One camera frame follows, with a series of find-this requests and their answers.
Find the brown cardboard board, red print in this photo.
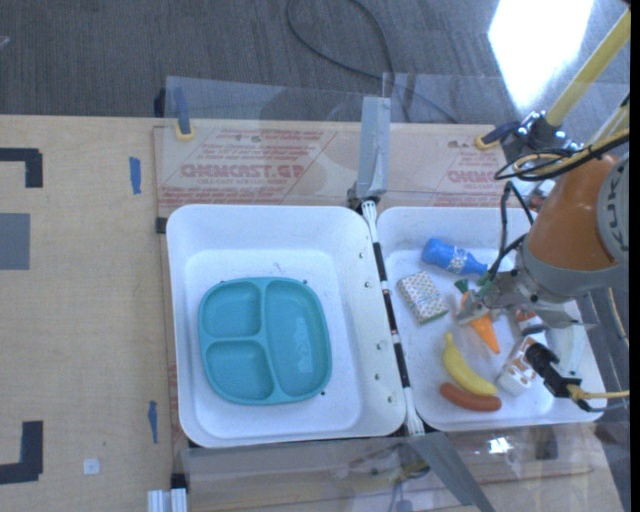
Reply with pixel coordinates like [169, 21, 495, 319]
[152, 122, 601, 482]

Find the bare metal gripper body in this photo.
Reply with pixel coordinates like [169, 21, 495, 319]
[478, 269, 533, 312]

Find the blue divided plate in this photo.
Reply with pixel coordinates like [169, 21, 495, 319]
[197, 276, 334, 407]

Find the white patterned carton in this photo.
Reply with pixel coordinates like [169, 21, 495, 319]
[396, 270, 450, 326]

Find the red-brown sausage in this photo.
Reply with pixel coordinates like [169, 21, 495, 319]
[438, 381, 503, 413]

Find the orange carrot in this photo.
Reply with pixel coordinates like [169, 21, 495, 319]
[453, 278, 502, 356]

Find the yellow banana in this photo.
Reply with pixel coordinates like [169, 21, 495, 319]
[442, 331, 499, 398]

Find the white and orange can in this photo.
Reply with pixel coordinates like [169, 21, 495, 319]
[515, 308, 545, 337]

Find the white plastic tray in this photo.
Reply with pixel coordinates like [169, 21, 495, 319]
[165, 203, 407, 449]
[375, 206, 609, 433]

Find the white and orange carton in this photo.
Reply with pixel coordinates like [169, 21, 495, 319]
[495, 336, 542, 398]

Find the blue bottle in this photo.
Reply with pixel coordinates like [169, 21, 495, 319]
[421, 237, 489, 278]

